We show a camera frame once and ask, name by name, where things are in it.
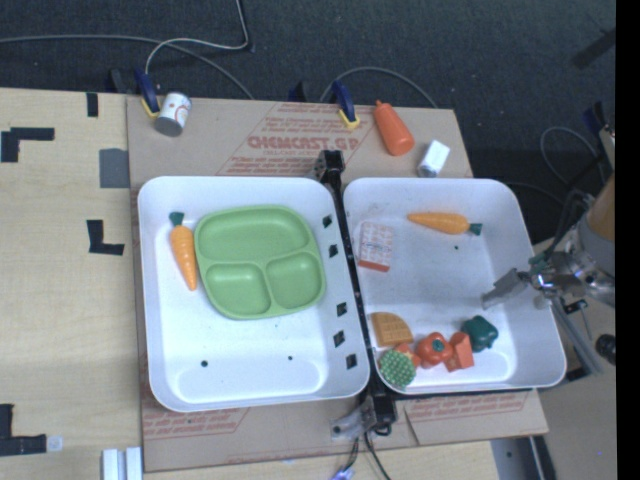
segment green divided plate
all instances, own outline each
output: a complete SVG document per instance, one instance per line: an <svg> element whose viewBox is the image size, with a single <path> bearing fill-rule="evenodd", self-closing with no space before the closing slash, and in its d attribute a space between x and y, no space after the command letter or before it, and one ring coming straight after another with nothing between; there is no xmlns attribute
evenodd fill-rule
<svg viewBox="0 0 640 480"><path fill-rule="evenodd" d="M324 294L315 237L305 220L285 206L206 215L196 226L195 247L209 301L230 318L294 313Z"/></svg>

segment cardboard box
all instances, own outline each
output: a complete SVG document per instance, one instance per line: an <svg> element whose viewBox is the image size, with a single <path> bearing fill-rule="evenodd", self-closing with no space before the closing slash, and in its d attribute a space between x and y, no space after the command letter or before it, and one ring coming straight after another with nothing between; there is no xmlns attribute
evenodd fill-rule
<svg viewBox="0 0 640 480"><path fill-rule="evenodd" d="M343 151L343 181L360 177L415 177L431 140L451 154L442 177L472 177L455 114L450 110L396 109L416 138L401 157L390 156L371 107L357 107L361 125L347 129L333 105L193 100L179 137L155 131L139 98L127 99L136 307L141 373L145 471L175 470L348 453L334 440L332 421L357 407L356 398L200 413L175 413L153 397L148 383L141 287L137 194L162 175L305 176L323 149ZM398 421L378 449L406 448L547 431L536 390L436 396L397 403Z"/></svg>

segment green spiky ball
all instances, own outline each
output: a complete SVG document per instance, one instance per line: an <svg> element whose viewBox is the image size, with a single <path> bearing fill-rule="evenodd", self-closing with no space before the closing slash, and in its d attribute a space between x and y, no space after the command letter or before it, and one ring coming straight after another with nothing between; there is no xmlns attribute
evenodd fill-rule
<svg viewBox="0 0 640 480"><path fill-rule="evenodd" d="M380 358L380 374L389 384L404 389L416 378L416 368L406 354L388 350Z"/></svg>

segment wooden table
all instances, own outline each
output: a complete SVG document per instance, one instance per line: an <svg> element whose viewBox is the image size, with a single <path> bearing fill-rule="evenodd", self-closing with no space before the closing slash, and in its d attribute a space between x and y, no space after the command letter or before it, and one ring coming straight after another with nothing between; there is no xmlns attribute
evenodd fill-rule
<svg viewBox="0 0 640 480"><path fill-rule="evenodd" d="M130 193L101 188L99 152L127 149L125 96L0 90L0 130L53 127L0 164L0 403L13 435L61 436L63 449L0 458L0 480L97 479L101 451L141 446ZM87 220L122 256L89 254ZM488 441L381 451L392 478L496 480ZM331 478L344 457L145 474L165 479ZM359 480L380 478L367 453Z"/></svg>

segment carrot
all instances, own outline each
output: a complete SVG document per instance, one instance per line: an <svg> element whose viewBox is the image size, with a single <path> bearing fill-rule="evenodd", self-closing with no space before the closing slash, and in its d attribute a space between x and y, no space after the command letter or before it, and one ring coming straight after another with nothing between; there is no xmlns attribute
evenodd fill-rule
<svg viewBox="0 0 640 480"><path fill-rule="evenodd" d="M182 277L191 291L198 286L198 270L196 265L196 249L193 232L182 224L184 213L172 212L169 219L173 229L169 235L171 250L180 268Z"/></svg>
<svg viewBox="0 0 640 480"><path fill-rule="evenodd" d="M482 230L482 224L470 224L467 218L459 213L410 213L407 218L416 224L437 229L450 235L460 235L466 231L470 231L474 235L480 235Z"/></svg>

